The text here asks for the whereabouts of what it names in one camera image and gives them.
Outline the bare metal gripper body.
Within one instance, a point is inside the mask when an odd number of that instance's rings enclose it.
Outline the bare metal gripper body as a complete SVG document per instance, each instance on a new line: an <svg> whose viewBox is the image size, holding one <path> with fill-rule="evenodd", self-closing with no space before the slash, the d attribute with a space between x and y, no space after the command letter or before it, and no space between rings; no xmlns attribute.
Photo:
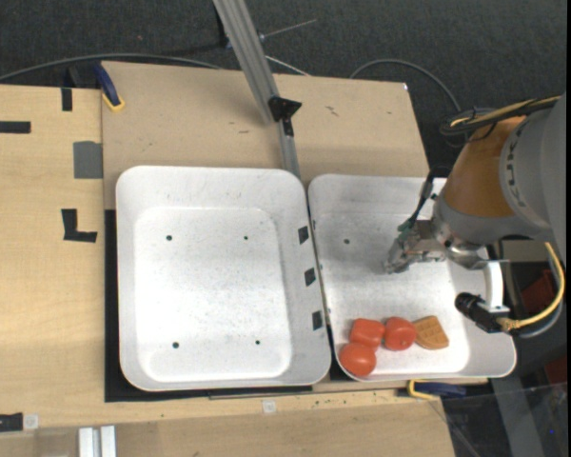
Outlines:
<svg viewBox="0 0 571 457"><path fill-rule="evenodd" d="M403 254L415 256L415 264L449 260L467 269L481 269L488 263L481 245L457 237L438 220L408 220L399 226Z"/></svg>

